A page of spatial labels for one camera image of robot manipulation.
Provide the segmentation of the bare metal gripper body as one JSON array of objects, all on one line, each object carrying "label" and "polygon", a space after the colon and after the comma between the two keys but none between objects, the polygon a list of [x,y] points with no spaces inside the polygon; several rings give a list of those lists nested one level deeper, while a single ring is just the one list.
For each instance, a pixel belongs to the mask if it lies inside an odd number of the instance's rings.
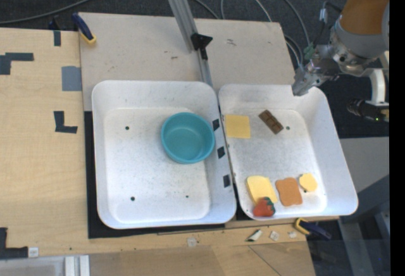
[{"label": "bare metal gripper body", "polygon": [[342,41],[332,36],[327,44],[311,47],[306,52],[310,56],[304,66],[305,82],[325,82],[339,75],[361,77],[376,57],[366,57],[354,52]]}]

